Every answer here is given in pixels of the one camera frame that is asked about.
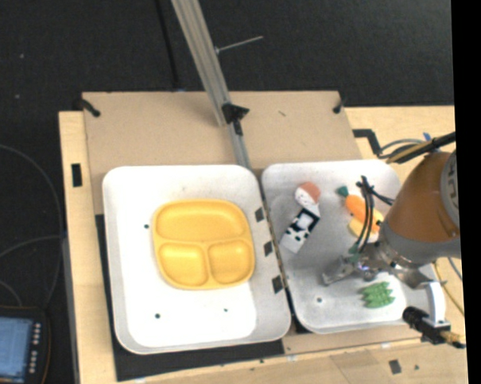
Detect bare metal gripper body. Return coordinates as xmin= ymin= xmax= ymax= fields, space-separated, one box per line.
xmin=347 ymin=239 xmax=413 ymax=284

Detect green pea pods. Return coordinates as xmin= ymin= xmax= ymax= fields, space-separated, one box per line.
xmin=357 ymin=281 xmax=398 ymax=310

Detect yellow toy food piece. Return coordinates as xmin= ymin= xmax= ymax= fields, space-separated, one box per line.
xmin=346 ymin=208 xmax=386 ymax=246

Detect white plastic tray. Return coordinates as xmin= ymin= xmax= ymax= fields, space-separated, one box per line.
xmin=100 ymin=158 xmax=293 ymax=357
xmin=259 ymin=156 xmax=447 ymax=338

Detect black and white milk carton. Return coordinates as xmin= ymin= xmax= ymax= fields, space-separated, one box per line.
xmin=277 ymin=204 xmax=324 ymax=254

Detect orange carrot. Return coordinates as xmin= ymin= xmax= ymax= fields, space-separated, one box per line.
xmin=335 ymin=184 xmax=375 ymax=228

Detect thin black and white rod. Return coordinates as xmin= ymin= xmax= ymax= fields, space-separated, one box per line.
xmin=258 ymin=169 xmax=292 ymax=303

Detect pink and white toy sushi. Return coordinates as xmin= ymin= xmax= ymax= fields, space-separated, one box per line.
xmin=293 ymin=180 xmax=323 ymax=207

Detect yellow divided plate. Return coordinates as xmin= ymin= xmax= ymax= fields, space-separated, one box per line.
xmin=149 ymin=196 xmax=258 ymax=293

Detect brown cardboard board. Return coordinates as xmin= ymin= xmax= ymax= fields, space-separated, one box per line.
xmin=80 ymin=77 xmax=424 ymax=364

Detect black cylinder on white bracket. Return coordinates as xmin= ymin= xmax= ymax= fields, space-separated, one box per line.
xmin=400 ymin=280 xmax=452 ymax=347

